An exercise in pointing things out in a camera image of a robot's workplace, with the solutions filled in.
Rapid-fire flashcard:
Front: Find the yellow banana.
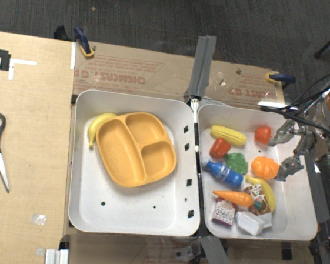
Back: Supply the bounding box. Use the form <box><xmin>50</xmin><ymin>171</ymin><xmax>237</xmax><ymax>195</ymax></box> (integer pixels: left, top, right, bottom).
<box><xmin>85</xmin><ymin>110</ymin><xmax>119</xmax><ymax>152</ymax></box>
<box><xmin>242</xmin><ymin>175</ymin><xmax>279</xmax><ymax>213</ymax></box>

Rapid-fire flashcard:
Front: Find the orange pumpkin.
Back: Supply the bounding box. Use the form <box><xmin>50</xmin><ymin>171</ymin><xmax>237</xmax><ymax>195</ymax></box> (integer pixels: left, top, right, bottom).
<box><xmin>249</xmin><ymin>155</ymin><xmax>282</xmax><ymax>182</ymax></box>

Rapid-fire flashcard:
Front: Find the yellow divided plate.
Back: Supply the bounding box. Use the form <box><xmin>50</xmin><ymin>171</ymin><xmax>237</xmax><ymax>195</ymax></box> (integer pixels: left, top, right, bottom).
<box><xmin>90</xmin><ymin>106</ymin><xmax>183</xmax><ymax>193</ymax></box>

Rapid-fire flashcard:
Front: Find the white plastic tray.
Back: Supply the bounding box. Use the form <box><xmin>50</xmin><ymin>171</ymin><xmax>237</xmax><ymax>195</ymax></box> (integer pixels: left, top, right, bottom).
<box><xmin>184</xmin><ymin>102</ymin><xmax>330</xmax><ymax>250</ymax></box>
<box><xmin>61</xmin><ymin>87</ymin><xmax>215</xmax><ymax>246</ymax></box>

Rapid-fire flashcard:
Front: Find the brown carton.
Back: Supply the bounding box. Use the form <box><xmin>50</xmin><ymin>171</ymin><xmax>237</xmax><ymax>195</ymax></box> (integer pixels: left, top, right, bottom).
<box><xmin>240</xmin><ymin>182</ymin><xmax>275</xmax><ymax>218</ymax></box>

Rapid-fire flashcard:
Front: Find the red bell pepper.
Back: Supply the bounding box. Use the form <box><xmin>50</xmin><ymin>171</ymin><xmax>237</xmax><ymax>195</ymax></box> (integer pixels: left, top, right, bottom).
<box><xmin>208</xmin><ymin>136</ymin><xmax>233</xmax><ymax>161</ymax></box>

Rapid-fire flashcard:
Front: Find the green lettuce leaf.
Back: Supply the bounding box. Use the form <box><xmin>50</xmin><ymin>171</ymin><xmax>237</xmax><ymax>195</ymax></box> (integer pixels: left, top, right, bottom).
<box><xmin>222</xmin><ymin>151</ymin><xmax>251</xmax><ymax>176</ymax></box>

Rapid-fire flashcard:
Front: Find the orange carrot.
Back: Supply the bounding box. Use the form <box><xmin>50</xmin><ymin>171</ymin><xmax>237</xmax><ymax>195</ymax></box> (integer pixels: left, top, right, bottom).
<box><xmin>211</xmin><ymin>188</ymin><xmax>264</xmax><ymax>211</ymax></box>

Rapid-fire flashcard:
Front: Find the white milk carton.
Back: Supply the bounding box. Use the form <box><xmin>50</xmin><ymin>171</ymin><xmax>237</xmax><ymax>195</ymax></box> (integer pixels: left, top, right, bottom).
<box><xmin>233</xmin><ymin>209</ymin><xmax>274</xmax><ymax>238</ymax></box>

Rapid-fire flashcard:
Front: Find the yellow corn cob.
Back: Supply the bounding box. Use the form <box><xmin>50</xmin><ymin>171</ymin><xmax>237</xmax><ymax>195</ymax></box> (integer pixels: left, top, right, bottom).
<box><xmin>209</xmin><ymin>124</ymin><xmax>249</xmax><ymax>147</ymax></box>

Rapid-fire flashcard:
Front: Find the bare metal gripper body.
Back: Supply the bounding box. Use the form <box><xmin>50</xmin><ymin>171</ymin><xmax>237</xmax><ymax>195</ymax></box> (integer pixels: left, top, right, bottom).
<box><xmin>291</xmin><ymin>102</ymin><xmax>330</xmax><ymax>161</ymax></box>

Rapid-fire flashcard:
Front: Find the blue bottle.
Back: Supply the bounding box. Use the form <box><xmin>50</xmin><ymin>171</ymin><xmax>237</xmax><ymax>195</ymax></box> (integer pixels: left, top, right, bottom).
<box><xmin>199</xmin><ymin>157</ymin><xmax>246</xmax><ymax>189</ymax></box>

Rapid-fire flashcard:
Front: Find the small white and purple carton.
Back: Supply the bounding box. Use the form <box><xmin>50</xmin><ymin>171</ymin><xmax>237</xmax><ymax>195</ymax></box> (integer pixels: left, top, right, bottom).
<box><xmin>211</xmin><ymin>197</ymin><xmax>238</xmax><ymax>228</ymax></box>

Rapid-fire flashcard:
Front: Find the orange-red tomato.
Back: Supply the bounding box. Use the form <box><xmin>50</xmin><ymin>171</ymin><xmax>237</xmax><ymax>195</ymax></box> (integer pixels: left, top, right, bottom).
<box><xmin>253</xmin><ymin>124</ymin><xmax>274</xmax><ymax>146</ymax></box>

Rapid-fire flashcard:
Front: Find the brown cardboard board red print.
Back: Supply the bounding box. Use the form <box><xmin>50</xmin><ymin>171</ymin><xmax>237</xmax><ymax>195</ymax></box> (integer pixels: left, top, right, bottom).
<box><xmin>51</xmin><ymin>39</ymin><xmax>330</xmax><ymax>264</ymax></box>

